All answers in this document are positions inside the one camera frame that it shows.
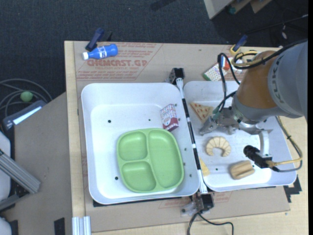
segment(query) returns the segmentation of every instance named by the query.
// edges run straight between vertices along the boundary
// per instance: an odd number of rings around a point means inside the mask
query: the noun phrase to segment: table surface
[[[217,49],[227,49],[228,46],[221,45],[173,45],[168,44],[170,47],[176,49],[179,55],[179,48],[197,48],[202,51],[213,51]],[[253,49],[264,51],[269,48]],[[213,51],[208,59],[214,59],[216,55]],[[68,114],[68,132],[69,132],[69,155],[70,155],[70,177],[71,177],[71,198],[72,198],[72,213],[73,217],[86,216],[85,202],[84,202],[84,186],[83,186],[83,173],[82,173],[82,158],[80,147],[80,134],[79,134],[79,119],[77,115],[77,88],[76,88],[76,72],[75,72],[75,57],[74,57],[74,41],[65,41],[65,62],[66,62],[66,82],[67,82],[67,114]],[[292,195],[289,212],[267,213],[251,216],[234,217],[227,219],[214,220],[214,222],[232,222],[234,225],[235,234],[308,234],[308,145],[307,145],[307,122],[304,117],[297,119],[282,118],[286,129],[292,135],[295,142],[303,151],[303,166],[298,171],[298,178],[301,184],[302,191],[299,195]],[[142,228],[133,228],[118,231],[98,232],[93,233],[97,235],[110,235],[110,234],[186,234],[188,223],[177,223],[160,226],[150,226]],[[194,234],[231,234],[231,227],[213,226],[196,219],[191,229]]]

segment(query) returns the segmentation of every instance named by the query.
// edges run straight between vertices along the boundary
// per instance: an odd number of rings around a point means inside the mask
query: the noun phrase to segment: metal bar
[[[269,29],[269,28],[272,28],[272,27],[275,27],[275,26],[279,26],[279,25],[282,25],[282,24],[291,23],[291,22],[294,22],[294,21],[296,21],[296,20],[299,20],[299,19],[302,19],[302,18],[306,18],[306,17],[309,17],[309,14],[305,14],[305,15],[303,15],[303,16],[301,16],[301,17],[298,17],[298,18],[294,18],[294,19],[287,20],[287,21],[284,21],[284,22],[272,24],[272,25],[265,26],[265,27],[262,27],[262,28],[259,28],[259,29],[249,30],[249,31],[246,32],[246,35],[247,35],[247,34],[254,33],[254,32],[257,32],[257,31]]]
[[[5,208],[7,208],[7,207],[9,207],[9,206],[11,206],[11,205],[13,205],[19,199],[20,199],[20,197],[18,195],[14,194],[14,195],[12,195],[12,196],[2,200],[0,202],[0,211],[5,209]]]
[[[0,149],[0,169],[10,178],[22,186],[29,193],[36,193],[39,190],[40,181],[32,176],[25,169],[20,167],[13,159],[7,156]]]
[[[72,234],[73,235],[91,235],[90,217],[72,218]]]

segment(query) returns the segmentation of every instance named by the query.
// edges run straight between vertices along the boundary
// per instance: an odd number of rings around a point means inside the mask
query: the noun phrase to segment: white tray
[[[87,145],[89,191],[100,204],[190,196],[199,177],[187,120],[176,86],[169,83],[94,83],[82,91]],[[125,187],[119,173],[116,141],[125,132],[162,128],[160,110],[175,104],[179,127],[172,131],[184,164],[182,183],[168,191],[136,193]]]
[[[227,81],[227,94],[237,90],[238,85],[235,81]],[[243,153],[246,145],[252,145],[260,149],[260,139],[258,135],[250,135],[242,130],[237,130],[235,134],[228,135],[224,131],[214,131],[212,133],[201,136],[199,130],[202,123],[192,108],[189,106],[191,102],[216,107],[223,99],[222,83],[220,81],[191,81],[184,86],[184,93],[190,119],[193,126],[197,151],[199,157],[202,158],[210,174],[203,178],[205,184],[214,191],[228,191],[246,188],[272,187],[281,185],[290,185],[296,179],[296,172],[275,172],[269,168],[260,169],[254,166],[255,172],[240,180],[234,180],[230,173],[229,167],[243,160],[249,160]],[[232,98],[229,98],[225,107],[231,105]],[[284,134],[274,117],[268,118],[266,123],[259,124],[260,128],[271,130],[268,135],[269,152],[273,156],[273,161],[292,160],[290,151],[286,144]],[[205,146],[208,140],[214,136],[225,137],[231,146],[231,153],[227,157],[220,154],[209,156],[205,152]],[[280,169],[292,169],[293,164],[280,165]]]

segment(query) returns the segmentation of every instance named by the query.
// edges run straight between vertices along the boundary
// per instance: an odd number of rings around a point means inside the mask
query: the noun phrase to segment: green ball
[[[33,96],[33,93],[25,91],[21,93],[20,98],[23,102],[30,102],[33,99]]]

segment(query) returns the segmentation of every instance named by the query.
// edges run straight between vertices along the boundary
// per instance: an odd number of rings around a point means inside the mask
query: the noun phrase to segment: wooden table
[[[69,153],[70,153],[70,177],[71,177],[71,197],[73,217],[86,216],[86,207],[84,202],[83,169],[80,143],[79,117],[77,114],[77,81],[75,71],[75,42],[65,42],[65,60],[66,60],[66,82],[67,82],[67,113],[68,113],[68,134],[69,134]],[[216,62],[217,55],[220,52],[227,53],[230,46],[222,45],[182,45],[182,44],[156,44],[161,46],[151,56],[153,59],[161,49],[164,60],[155,60],[159,70],[154,66],[152,70],[148,68],[140,72],[137,81],[146,78],[147,82],[162,82],[164,73],[175,67],[184,67],[185,80],[202,80],[202,72],[208,69]],[[268,48],[253,49],[264,51]],[[299,195],[291,197],[290,211],[267,213],[250,216],[233,217],[227,219],[218,219],[214,222],[232,222],[235,228],[235,234],[265,234],[276,235],[287,234],[308,234],[308,156],[307,156],[307,123],[304,118],[288,119],[283,118],[287,130],[297,142],[304,153],[303,167],[298,171],[298,178],[302,187]],[[188,223],[176,223],[167,225],[158,225],[150,227],[132,228],[127,230],[97,232],[93,234],[186,234]],[[231,234],[230,226],[213,226],[203,221],[196,221],[192,226],[194,234]]]

